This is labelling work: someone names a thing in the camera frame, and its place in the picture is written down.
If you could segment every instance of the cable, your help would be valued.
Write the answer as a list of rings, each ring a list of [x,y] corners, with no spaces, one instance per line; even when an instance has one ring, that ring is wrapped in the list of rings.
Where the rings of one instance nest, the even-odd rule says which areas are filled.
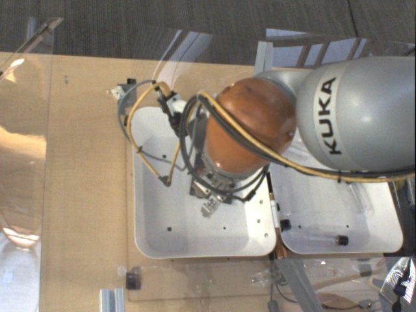
[[[408,57],[412,54],[414,54],[416,51],[416,46],[411,47],[410,49],[408,49],[405,53],[402,54],[403,57]]]
[[[236,192],[240,192],[244,189],[247,189],[250,185],[254,184],[258,179],[264,179],[263,176],[265,176],[265,174],[267,173],[267,168],[264,168],[259,174],[257,174],[256,177],[254,177],[249,183],[245,184],[244,186],[241,186],[239,188],[233,188],[227,191],[224,190],[220,190],[219,188],[215,188],[213,187],[211,184],[209,184],[208,182],[206,182],[205,180],[202,179],[202,177],[200,175],[198,175],[198,173],[196,172],[195,168],[193,167],[193,165],[190,162],[190,159],[188,157],[188,151],[187,151],[187,146],[186,146],[186,141],[185,138],[187,136],[187,123],[190,120],[190,116],[197,104],[198,100],[196,96],[193,96],[192,98],[189,99],[188,103],[185,106],[185,109],[183,110],[182,113],[182,119],[180,121],[179,124],[179,141],[181,144],[181,154],[182,154],[182,158],[183,161],[185,162],[185,165],[188,168],[189,173],[192,175],[192,177],[198,181],[201,185],[203,185],[205,188],[210,189],[212,192],[219,194],[219,195],[223,195],[226,197],[232,197],[235,199],[238,199],[240,201],[246,201],[248,196],[252,196],[255,193],[255,189],[258,189],[258,187],[260,186],[261,183],[258,183],[255,187],[255,189],[253,189],[245,198],[240,198],[238,196],[234,196],[233,193]]]
[[[290,302],[290,303],[295,303],[295,304],[299,304],[296,300],[292,300],[292,299],[290,299],[290,298],[287,298],[281,291],[280,291],[280,288],[279,288],[279,285],[275,282],[274,283],[274,285],[276,286],[276,289],[278,290],[278,292],[279,292],[279,294],[280,294],[280,296],[284,299],[284,300],[286,300],[286,301],[288,301],[288,302]]]
[[[127,135],[127,132],[125,131],[125,128],[124,128],[124,124],[123,124],[123,122],[122,122],[122,119],[121,119],[121,116],[122,116],[122,108],[123,108],[123,104],[124,104],[124,102],[127,100],[127,98],[129,97],[129,95],[130,95],[130,93],[134,90],[134,89],[136,89],[136,88],[138,88],[138,87],[140,87],[141,85],[144,85],[144,84],[146,84],[146,83],[156,83],[156,81],[155,80],[145,80],[145,81],[142,81],[142,82],[139,82],[139,83],[137,83],[137,84],[135,84],[135,85],[133,85],[125,94],[124,94],[124,96],[118,101],[118,107],[117,107],[117,118],[118,118],[118,123],[120,124],[120,127],[121,127],[121,129],[122,129],[122,131],[123,131],[123,134],[125,135],[125,137],[126,137],[126,139],[128,139],[129,140],[129,135]]]
[[[279,163],[283,163],[284,165],[290,166],[291,168],[294,168],[295,170],[298,170],[301,173],[350,183],[384,183],[389,181],[395,181],[398,179],[407,179],[409,177],[415,176],[415,173],[412,172],[410,174],[397,174],[390,177],[363,177],[358,173],[350,173],[349,175],[346,175],[344,172],[323,172],[322,170],[299,165],[295,162],[288,160],[285,157],[282,157],[279,153],[275,152],[273,149],[269,148],[268,146],[264,145],[262,142],[254,138],[251,134],[249,134],[249,132],[247,132],[243,127],[241,127],[241,125],[238,122],[236,122],[235,119],[207,92],[200,92],[198,94],[198,99],[200,98],[200,96],[206,98],[210,105],[212,105],[212,107],[217,110],[219,115],[221,115],[221,117],[223,117],[223,119],[225,119],[225,121],[247,141],[249,141],[255,147],[259,148],[263,153],[277,160]]]
[[[169,86],[164,82],[154,83],[152,84],[143,94],[140,95],[140,97],[137,99],[136,103],[133,105],[131,112],[129,114],[129,117],[127,119],[127,125],[126,125],[126,132],[127,136],[129,137],[129,140],[131,144],[133,145],[135,151],[137,152],[138,156],[142,160],[142,162],[146,165],[146,167],[158,178],[160,179],[166,186],[170,186],[170,183],[172,181],[172,174],[175,166],[175,161],[177,159],[177,155],[179,153],[179,146],[176,146],[175,153],[174,153],[174,159],[172,160],[170,170],[169,170],[169,176],[168,177],[162,177],[155,169],[152,167],[152,165],[148,162],[148,160],[143,156],[141,152],[141,147],[137,145],[133,138],[133,134],[131,132],[131,120],[133,119],[133,116],[135,112],[137,111],[139,105],[142,103],[143,99],[146,98],[153,90],[160,90],[164,96],[169,96],[170,94],[170,88]]]
[[[276,286],[276,288],[277,288],[277,290],[278,290],[278,292],[279,292],[279,294],[280,294],[280,296],[284,299],[284,300],[286,300],[286,301],[288,301],[288,302],[290,302],[290,303],[294,303],[294,304],[299,304],[296,300],[292,300],[292,299],[290,299],[290,298],[288,298],[288,297],[286,297],[281,291],[280,291],[280,288],[279,288],[279,285],[278,285],[278,283],[277,282],[275,282],[274,283],[275,284],[275,286]],[[361,306],[359,305],[359,304],[356,304],[356,305],[353,305],[353,306],[350,306],[350,307],[334,307],[334,306],[328,306],[328,305],[326,305],[326,304],[321,304],[321,306],[322,306],[322,308],[323,309],[332,309],[332,310],[336,310],[336,311],[348,311],[348,310],[351,310],[351,309],[355,309],[355,308],[360,308],[361,309]]]
[[[245,148],[248,151],[251,151],[253,153],[255,153],[257,156],[259,156],[262,159],[265,159],[266,161],[270,161],[279,165],[283,165],[283,166],[287,166],[284,163],[282,163],[279,160],[276,160],[275,158],[267,155],[266,153],[262,152],[259,148],[255,147],[253,144],[250,144],[246,139],[244,139],[242,137],[242,135],[240,135],[234,128],[230,127],[230,125],[228,123],[226,123],[224,121],[224,119],[221,117],[221,115],[219,115],[219,113],[217,113],[215,111],[215,109],[210,106],[209,102],[207,99],[205,99],[204,97],[202,98],[198,98],[198,100],[204,104],[205,108],[208,110],[208,112],[213,116],[213,118],[216,120],[216,122],[220,125],[220,127],[231,137],[233,138],[237,143],[239,143],[243,148]],[[315,169],[316,171],[325,173],[325,174],[332,174],[334,173],[333,170],[325,170],[325,169]],[[398,174],[407,174],[408,172],[412,172],[414,170],[414,167],[408,167],[408,168],[403,168],[400,170],[394,170],[394,171],[390,171],[391,174],[394,175],[398,175]],[[363,177],[380,177],[382,176],[383,172],[362,172],[360,173],[359,176],[363,176]],[[342,172],[341,173],[342,176],[345,177],[357,177],[356,173],[353,172]]]
[[[123,108],[123,104],[124,104],[124,102],[127,100],[127,98],[129,97],[129,95],[131,94],[131,92],[134,90],[134,89],[137,89],[138,87],[140,87],[141,85],[144,85],[144,84],[146,84],[146,83],[156,83],[156,81],[155,80],[151,80],[151,79],[149,79],[149,80],[145,80],[145,81],[141,81],[141,82],[139,82],[139,83],[137,83],[137,84],[134,84],[125,94],[124,94],[124,96],[118,101],[118,108],[117,108],[117,118],[118,118],[118,123],[119,123],[119,125],[120,125],[120,128],[122,129],[122,131],[123,131],[123,134],[125,135],[125,137],[126,137],[126,139],[128,139],[128,140],[130,140],[129,139],[129,135],[127,134],[127,132],[126,132],[126,130],[125,130],[125,127],[124,127],[124,124],[123,124],[123,122],[122,122],[122,119],[121,119],[121,116],[122,116],[122,108]],[[141,152],[143,153],[143,155],[145,155],[145,156],[147,156],[147,157],[149,157],[149,158],[151,158],[151,159],[154,159],[155,161],[159,161],[159,162],[164,162],[164,163],[166,163],[166,164],[171,164],[172,162],[171,161],[168,161],[168,160],[166,160],[166,159],[161,159],[161,158],[159,158],[159,157],[156,157],[156,156],[154,156],[154,155],[152,155],[152,154],[150,154],[150,153],[148,153],[148,152],[146,152],[146,151],[144,151],[143,149],[141,149]],[[176,165],[175,164],[175,167],[179,170],[179,171],[185,171],[185,169],[186,169],[186,166],[184,166],[183,168],[181,168],[179,165]]]
[[[156,157],[156,156],[154,156],[154,155],[152,155],[152,154],[150,154],[150,153],[148,153],[148,152],[146,152],[146,151],[144,151],[143,149],[142,149],[142,154],[143,155],[145,155],[146,157],[149,157],[150,159],[154,159],[155,161],[159,161],[159,162],[162,162],[162,163],[166,163],[166,164],[171,164],[172,163],[172,161],[169,161],[168,159],[162,159],[162,158],[160,158],[160,157]],[[177,164],[175,164],[175,168],[177,168],[179,171],[185,171],[186,169],[187,169],[187,167],[186,166],[184,166],[183,168],[181,168],[179,165],[177,165]]]

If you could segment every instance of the floor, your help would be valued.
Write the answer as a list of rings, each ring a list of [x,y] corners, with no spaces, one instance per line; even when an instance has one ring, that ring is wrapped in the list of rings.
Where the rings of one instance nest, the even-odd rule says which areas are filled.
[[[223,36],[212,44],[223,63],[235,62],[224,46],[262,39],[267,28],[415,43],[415,0],[0,0],[0,33],[20,16],[63,17],[61,55],[158,59],[172,38],[161,27]],[[143,29],[156,45],[138,41]],[[20,44],[7,36],[0,51]],[[251,64],[246,56],[240,63]]]

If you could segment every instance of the table surface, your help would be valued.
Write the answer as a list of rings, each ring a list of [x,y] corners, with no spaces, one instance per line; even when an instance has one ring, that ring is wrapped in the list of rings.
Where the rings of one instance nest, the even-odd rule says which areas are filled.
[[[148,259],[135,246],[131,148],[116,119],[116,100],[109,94],[129,77],[150,78],[157,65],[154,60],[52,56],[41,312],[97,311],[99,291],[125,287],[126,269],[172,263]],[[177,77],[174,88],[185,99],[201,87],[200,80],[207,75],[214,80],[209,88],[254,71],[253,66],[181,65],[188,77]],[[176,69],[180,74],[181,66]],[[233,286],[240,284],[229,280],[230,297],[143,301],[133,293],[126,300],[126,311],[266,311],[267,290],[233,296]],[[294,304],[284,304],[284,311],[299,311]]]

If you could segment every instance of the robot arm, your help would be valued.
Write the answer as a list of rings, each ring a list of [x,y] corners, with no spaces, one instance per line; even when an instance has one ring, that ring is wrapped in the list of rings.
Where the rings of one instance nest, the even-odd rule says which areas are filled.
[[[180,114],[163,105],[172,98],[165,91],[158,102],[170,121],[175,117],[172,128],[193,176],[193,192],[202,198],[248,201],[270,163],[346,182],[394,181],[415,173],[414,57],[268,71],[228,86],[216,99],[202,92]],[[333,170],[281,156],[296,128],[311,154]],[[193,163],[187,137],[196,150]],[[252,185],[245,197],[235,195]]]

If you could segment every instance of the glass panel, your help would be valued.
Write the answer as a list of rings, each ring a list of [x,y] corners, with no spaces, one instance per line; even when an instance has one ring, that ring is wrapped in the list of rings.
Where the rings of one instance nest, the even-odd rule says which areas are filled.
[[[51,54],[60,21],[13,19],[0,33],[9,47],[23,42],[13,54],[0,53],[1,311],[38,308]]]

